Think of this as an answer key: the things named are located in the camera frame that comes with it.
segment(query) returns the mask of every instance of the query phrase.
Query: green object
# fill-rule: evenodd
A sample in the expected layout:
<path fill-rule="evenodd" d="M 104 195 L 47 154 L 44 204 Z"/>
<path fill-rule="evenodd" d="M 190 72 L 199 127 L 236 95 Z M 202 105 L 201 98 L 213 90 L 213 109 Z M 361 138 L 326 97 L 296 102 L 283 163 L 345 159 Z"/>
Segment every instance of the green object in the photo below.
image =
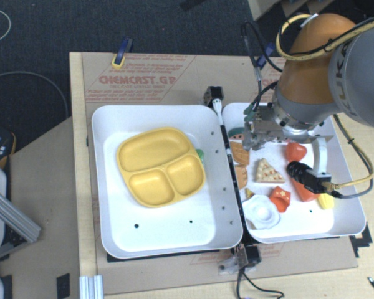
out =
<path fill-rule="evenodd" d="M 228 136 L 229 138 L 232 138 L 233 136 L 236 136 L 237 134 L 244 134 L 244 128 L 243 127 L 236 127 L 229 130 Z"/>
<path fill-rule="evenodd" d="M 245 110 L 244 110 L 244 114 L 246 115 L 245 118 L 244 118 L 244 121 L 245 122 L 250 122 L 254 119 L 254 116 L 255 116 L 255 112 L 253 111 L 254 109 L 254 104 L 251 103 Z"/>
<path fill-rule="evenodd" d="M 200 148 L 197 148 L 196 151 L 197 151 L 197 154 L 198 154 L 201 162 L 204 163 L 204 151 L 201 150 Z"/>

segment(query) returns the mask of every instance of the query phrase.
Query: toy pizza slice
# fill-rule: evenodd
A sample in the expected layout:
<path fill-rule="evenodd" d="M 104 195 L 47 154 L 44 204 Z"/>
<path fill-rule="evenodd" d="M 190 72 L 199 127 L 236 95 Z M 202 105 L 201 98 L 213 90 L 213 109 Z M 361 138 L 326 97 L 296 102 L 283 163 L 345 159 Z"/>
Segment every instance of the toy pizza slice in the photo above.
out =
<path fill-rule="evenodd" d="M 262 158 L 257 165 L 256 181 L 258 183 L 284 183 L 285 179 L 265 158 Z"/>

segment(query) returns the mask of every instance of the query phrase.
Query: yellow plate compartment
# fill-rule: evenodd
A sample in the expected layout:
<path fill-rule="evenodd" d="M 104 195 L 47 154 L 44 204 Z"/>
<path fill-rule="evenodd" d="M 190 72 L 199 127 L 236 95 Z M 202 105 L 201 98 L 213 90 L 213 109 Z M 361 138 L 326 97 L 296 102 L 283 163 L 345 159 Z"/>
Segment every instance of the yellow plate compartment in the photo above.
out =
<path fill-rule="evenodd" d="M 129 191 L 146 207 L 178 202 L 205 183 L 195 147 L 176 128 L 157 128 L 127 139 L 117 149 L 117 162 Z"/>

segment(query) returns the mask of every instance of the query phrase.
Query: yellow cable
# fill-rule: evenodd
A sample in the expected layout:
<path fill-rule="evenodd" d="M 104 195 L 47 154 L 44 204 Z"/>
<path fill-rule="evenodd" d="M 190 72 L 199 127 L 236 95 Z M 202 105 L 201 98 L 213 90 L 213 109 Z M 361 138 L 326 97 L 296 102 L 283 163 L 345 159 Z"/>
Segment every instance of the yellow cable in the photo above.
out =
<path fill-rule="evenodd" d="M 310 14 L 299 14 L 298 16 L 294 16 L 291 19 L 289 19 L 287 22 L 285 22 L 281 27 L 281 35 L 283 35 L 284 31 L 295 21 L 301 20 L 301 19 L 307 19 L 308 17 L 311 17 Z M 374 27 L 374 21 L 371 21 L 369 23 L 366 23 L 362 26 L 358 26 L 353 31 L 349 32 L 348 34 L 342 34 L 339 37 L 337 37 L 335 40 L 333 40 L 330 44 L 323 45 L 323 48 L 321 50 L 318 50 L 313 53 L 308 53 L 305 55 L 290 55 L 282 50 L 281 44 L 280 44 L 280 32 L 277 34 L 276 37 L 276 49 L 278 53 L 285 59 L 291 60 L 291 61 L 306 61 L 310 59 L 314 59 L 316 57 L 319 57 L 321 55 L 324 55 L 328 52 L 333 51 L 336 47 L 339 45 L 345 43 L 346 41 L 353 39 L 357 35 L 361 34 L 362 32 L 365 32 L 367 30 L 370 30 Z"/>
<path fill-rule="evenodd" d="M 340 121 L 339 117 L 336 116 L 336 115 L 334 115 L 334 118 L 335 118 L 335 121 L 338 123 L 339 127 L 341 128 L 342 132 L 344 133 L 345 137 L 348 138 L 348 139 L 351 139 L 352 137 L 349 135 L 349 133 L 346 130 L 346 128 L 342 125 L 342 122 Z M 329 190 L 329 191 L 334 191 L 334 190 L 337 190 L 337 189 L 341 189 L 343 187 L 353 186 L 353 185 L 364 183 L 366 181 L 371 180 L 371 178 L 374 175 L 373 163 L 371 162 L 371 160 L 369 159 L 369 157 L 364 153 L 364 151 L 357 144 L 355 144 L 353 142 L 353 140 L 351 140 L 350 144 L 352 146 L 354 146 L 356 148 L 356 150 L 358 150 L 360 152 L 360 154 L 363 156 L 363 159 L 365 159 L 366 162 L 368 163 L 368 168 L 369 168 L 368 172 L 369 172 L 369 175 L 366 176 L 366 177 L 364 177 L 364 178 L 357 179 L 355 181 L 350 181 L 350 182 L 342 183 L 342 184 L 322 183 L 324 185 L 324 187 L 326 187 L 327 190 Z"/>

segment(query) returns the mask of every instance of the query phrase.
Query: cardboard sheet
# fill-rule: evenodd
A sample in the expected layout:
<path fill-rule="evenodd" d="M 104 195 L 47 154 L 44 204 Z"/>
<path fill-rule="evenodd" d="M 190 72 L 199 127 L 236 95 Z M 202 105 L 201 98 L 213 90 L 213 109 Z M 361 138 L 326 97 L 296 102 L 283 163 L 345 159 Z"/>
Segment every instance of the cardboard sheet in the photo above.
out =
<path fill-rule="evenodd" d="M 230 250 L 108 260 L 100 236 L 91 118 L 98 107 L 108 104 L 200 104 L 207 87 L 217 85 L 223 87 L 224 106 L 251 102 L 257 85 L 249 57 L 127 54 L 120 70 L 112 68 L 112 59 L 110 53 L 82 54 L 97 266 L 105 294 L 235 281 L 236 275 L 223 275 L 218 270 L 218 263 L 231 256 Z M 284 64 L 281 58 L 273 61 L 280 67 Z M 263 87 L 278 78 L 279 72 L 269 65 L 262 70 Z M 269 102 L 271 96 L 267 93 L 262 101 Z M 357 267 L 349 237 L 259 244 L 259 249 L 262 263 L 249 272 L 254 278 Z"/>
<path fill-rule="evenodd" d="M 10 167 L 11 202 L 42 228 L 36 243 L 0 261 L 0 276 L 12 278 L 11 298 L 57 298 L 59 281 L 78 298 L 72 119 L 12 155 Z"/>

